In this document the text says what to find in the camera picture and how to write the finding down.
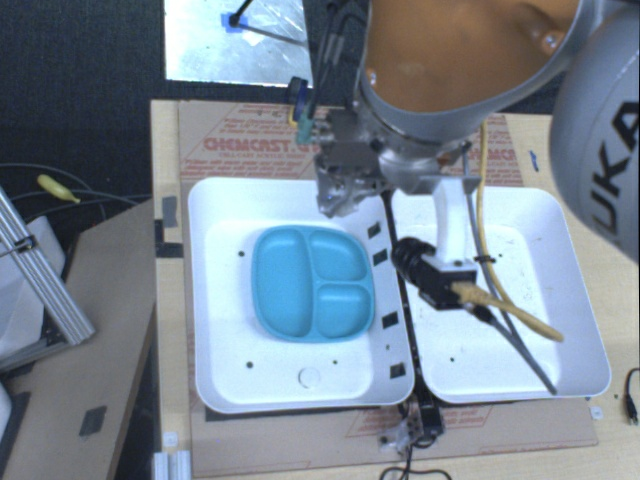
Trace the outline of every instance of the blue divided plate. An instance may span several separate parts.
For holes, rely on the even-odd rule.
[[[344,341],[365,332],[374,314],[367,254],[352,236],[316,226],[265,231],[253,251],[253,303],[274,336]]]

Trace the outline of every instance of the wooden table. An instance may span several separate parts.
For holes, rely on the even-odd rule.
[[[548,162],[550,118],[512,115],[507,116],[507,122],[525,186],[542,188],[559,199]],[[152,104],[152,133],[155,218],[163,218],[162,201],[166,197],[178,197],[177,214],[180,215],[177,102]],[[530,151],[537,155],[538,171],[533,168]],[[565,215],[612,370],[609,390],[590,401],[604,414],[595,422],[600,444],[588,448],[418,461],[414,464],[416,469],[444,469],[455,480],[639,478],[640,429],[629,425],[621,401],[625,375],[638,366],[639,359],[638,267],[566,209]],[[165,227],[164,241],[182,242],[179,219],[172,227]],[[160,425],[163,451],[175,453],[191,449],[182,260],[160,258],[156,271]],[[225,478],[372,480],[378,478],[380,471],[380,465],[371,465]]]

